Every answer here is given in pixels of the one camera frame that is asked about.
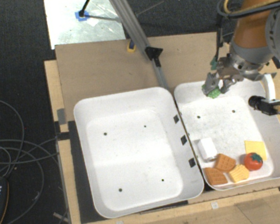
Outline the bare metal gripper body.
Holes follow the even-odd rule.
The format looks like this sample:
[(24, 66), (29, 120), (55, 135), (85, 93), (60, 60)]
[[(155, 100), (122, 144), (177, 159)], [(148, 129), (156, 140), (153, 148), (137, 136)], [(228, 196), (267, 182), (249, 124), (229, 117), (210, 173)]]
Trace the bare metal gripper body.
[(216, 70), (219, 79), (241, 82), (244, 79), (259, 80), (264, 75), (260, 74), (263, 64), (254, 64), (244, 60), (237, 54), (221, 57), (217, 61)]

